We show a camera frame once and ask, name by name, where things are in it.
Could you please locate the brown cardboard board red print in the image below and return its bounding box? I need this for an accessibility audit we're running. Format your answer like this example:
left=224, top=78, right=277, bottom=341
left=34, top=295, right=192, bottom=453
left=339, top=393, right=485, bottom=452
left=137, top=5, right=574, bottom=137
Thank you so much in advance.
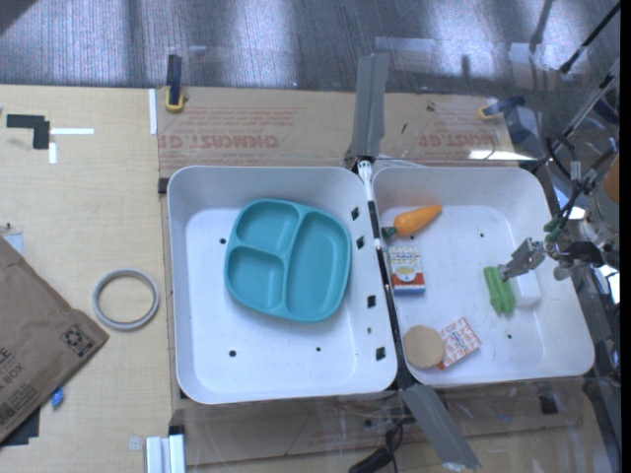
left=156, top=85, right=600, bottom=465

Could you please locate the white orange blue carton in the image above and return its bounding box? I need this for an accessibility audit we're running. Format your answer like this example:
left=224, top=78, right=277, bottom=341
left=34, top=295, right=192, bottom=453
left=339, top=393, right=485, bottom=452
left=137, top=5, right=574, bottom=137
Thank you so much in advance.
left=386, top=244, right=427, bottom=297

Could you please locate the orange and white packet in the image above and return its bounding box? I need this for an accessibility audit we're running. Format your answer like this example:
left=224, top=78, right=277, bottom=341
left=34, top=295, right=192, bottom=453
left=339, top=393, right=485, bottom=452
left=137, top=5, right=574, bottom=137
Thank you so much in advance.
left=436, top=316, right=483, bottom=371

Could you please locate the tan round biscuit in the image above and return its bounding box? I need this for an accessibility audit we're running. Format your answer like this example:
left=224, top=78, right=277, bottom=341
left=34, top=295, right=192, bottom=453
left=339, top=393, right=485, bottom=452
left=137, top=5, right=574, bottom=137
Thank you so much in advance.
left=402, top=324, right=446, bottom=370

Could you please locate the white plastic tray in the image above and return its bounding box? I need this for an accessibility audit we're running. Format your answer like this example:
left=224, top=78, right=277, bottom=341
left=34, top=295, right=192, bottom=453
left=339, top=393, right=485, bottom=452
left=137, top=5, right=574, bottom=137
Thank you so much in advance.
left=370, top=166, right=596, bottom=388
left=166, top=165, right=399, bottom=406

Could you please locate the white rectangular block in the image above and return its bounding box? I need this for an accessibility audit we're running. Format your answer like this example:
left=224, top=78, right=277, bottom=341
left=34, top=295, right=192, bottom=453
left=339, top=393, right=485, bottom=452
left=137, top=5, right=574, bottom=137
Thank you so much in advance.
left=507, top=268, right=542, bottom=307

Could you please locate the teal divided plate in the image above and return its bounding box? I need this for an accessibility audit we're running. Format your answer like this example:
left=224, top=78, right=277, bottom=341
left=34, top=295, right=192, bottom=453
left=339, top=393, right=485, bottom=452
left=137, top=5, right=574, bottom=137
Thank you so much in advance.
left=224, top=197, right=353, bottom=324

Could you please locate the brown paper envelope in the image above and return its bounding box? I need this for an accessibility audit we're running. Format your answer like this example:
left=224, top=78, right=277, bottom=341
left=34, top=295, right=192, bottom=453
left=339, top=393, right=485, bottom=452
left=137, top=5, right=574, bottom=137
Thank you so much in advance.
left=0, top=234, right=110, bottom=445

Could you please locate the green toy bean pod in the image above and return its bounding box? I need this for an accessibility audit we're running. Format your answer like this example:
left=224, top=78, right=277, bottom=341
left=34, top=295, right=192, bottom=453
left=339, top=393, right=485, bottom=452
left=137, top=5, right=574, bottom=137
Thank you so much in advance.
left=482, top=265, right=517, bottom=314

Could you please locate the white tape roll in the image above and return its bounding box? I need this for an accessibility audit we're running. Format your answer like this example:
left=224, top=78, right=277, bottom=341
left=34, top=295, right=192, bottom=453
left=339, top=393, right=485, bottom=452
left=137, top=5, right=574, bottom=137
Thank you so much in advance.
left=92, top=268, right=161, bottom=332

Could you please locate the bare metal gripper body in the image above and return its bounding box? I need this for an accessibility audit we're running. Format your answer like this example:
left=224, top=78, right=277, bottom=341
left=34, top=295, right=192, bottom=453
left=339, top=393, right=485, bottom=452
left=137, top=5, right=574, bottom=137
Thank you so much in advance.
left=544, top=209, right=621, bottom=281

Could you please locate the orange toy carrot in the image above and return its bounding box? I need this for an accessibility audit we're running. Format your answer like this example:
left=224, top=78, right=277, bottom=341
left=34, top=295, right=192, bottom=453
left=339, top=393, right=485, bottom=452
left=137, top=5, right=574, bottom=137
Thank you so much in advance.
left=380, top=204, right=444, bottom=240

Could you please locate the thin black and white rod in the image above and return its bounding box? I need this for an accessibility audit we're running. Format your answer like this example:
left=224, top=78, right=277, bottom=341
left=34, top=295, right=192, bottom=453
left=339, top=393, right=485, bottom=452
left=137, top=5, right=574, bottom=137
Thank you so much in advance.
left=356, top=160, right=410, bottom=389

